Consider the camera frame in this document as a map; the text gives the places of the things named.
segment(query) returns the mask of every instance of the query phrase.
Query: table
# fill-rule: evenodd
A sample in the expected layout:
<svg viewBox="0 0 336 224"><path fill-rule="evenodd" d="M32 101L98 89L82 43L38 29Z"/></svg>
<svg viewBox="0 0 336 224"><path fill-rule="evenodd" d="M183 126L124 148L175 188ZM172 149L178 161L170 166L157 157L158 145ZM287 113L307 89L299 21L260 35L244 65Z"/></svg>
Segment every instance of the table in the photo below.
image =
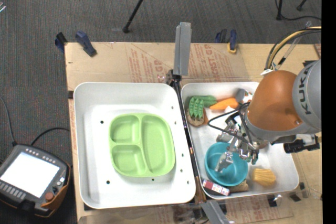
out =
<svg viewBox="0 0 336 224"><path fill-rule="evenodd" d="M75 180L77 219L79 223L174 223L171 207L135 208L124 210L85 210L78 185L78 160L74 101L71 98L76 86L86 81L103 82L164 82L174 65L174 43L92 42L97 55L89 57L79 43L65 44L65 63L69 91L73 171ZM238 44L237 53L229 54L227 44L191 44L188 76L182 83L261 81L271 44ZM314 45L299 44L289 55L282 70L298 74L303 62L319 59ZM320 150L292 154L304 189L294 197L283 199L276 214L269 208L228 212L229 220L236 223L322 223L322 147Z"/></svg>

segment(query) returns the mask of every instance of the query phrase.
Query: orange carrot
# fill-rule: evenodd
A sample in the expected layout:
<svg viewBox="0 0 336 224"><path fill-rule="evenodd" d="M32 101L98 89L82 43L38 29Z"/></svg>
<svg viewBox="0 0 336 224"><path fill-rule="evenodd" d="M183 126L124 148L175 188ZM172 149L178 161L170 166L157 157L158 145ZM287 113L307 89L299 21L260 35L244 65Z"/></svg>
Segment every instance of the orange carrot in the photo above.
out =
<svg viewBox="0 0 336 224"><path fill-rule="evenodd" d="M230 97L227 99L223 99L221 101L218 101L217 103L211 105L210 109L217 109L217 110L225 110L228 106L235 109L239 106L239 103L236 101L235 97Z"/></svg>

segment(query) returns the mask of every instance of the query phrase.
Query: screen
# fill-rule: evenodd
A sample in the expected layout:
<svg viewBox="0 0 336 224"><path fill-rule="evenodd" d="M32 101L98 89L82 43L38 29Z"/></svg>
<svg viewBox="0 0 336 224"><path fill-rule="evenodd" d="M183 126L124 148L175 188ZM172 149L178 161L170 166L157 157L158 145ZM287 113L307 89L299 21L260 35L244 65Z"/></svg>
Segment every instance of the screen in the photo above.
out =
<svg viewBox="0 0 336 224"><path fill-rule="evenodd" d="M21 152L0 179L40 198L58 170L56 165Z"/></svg>

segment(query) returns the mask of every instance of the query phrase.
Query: carpeted floor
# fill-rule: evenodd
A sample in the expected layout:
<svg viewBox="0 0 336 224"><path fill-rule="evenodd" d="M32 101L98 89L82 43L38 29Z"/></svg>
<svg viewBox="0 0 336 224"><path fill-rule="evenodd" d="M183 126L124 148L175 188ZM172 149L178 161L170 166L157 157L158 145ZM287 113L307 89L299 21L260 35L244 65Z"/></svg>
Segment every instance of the carpeted floor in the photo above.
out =
<svg viewBox="0 0 336 224"><path fill-rule="evenodd" d="M221 29L236 29L237 42L275 43L303 28L321 25L322 0L144 0L128 34L122 31L138 0L0 0L0 97L7 104L15 139L30 143L44 130L69 127L64 55L55 46L62 32L76 41L78 30L91 41L175 42L180 22L192 25L192 42L214 42ZM301 43L321 43L321 35ZM0 103L0 159L12 148L6 112ZM69 132L55 130L36 146L72 163ZM0 203L1 224L76 223L73 186L50 219L20 214Z"/></svg>

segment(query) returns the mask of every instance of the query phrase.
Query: blue bowl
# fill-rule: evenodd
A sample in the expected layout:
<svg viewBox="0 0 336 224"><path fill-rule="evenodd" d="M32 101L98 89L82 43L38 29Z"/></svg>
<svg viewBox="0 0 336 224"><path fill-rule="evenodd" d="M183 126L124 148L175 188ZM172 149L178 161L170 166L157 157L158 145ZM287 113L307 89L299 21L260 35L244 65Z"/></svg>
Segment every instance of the blue bowl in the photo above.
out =
<svg viewBox="0 0 336 224"><path fill-rule="evenodd" d="M217 142L213 144L205 154L205 171L209 179L222 186L231 187L239 185L247 176L247 162L233 152L233 163L222 172L216 172L215 168L220 156L226 152L229 143Z"/></svg>

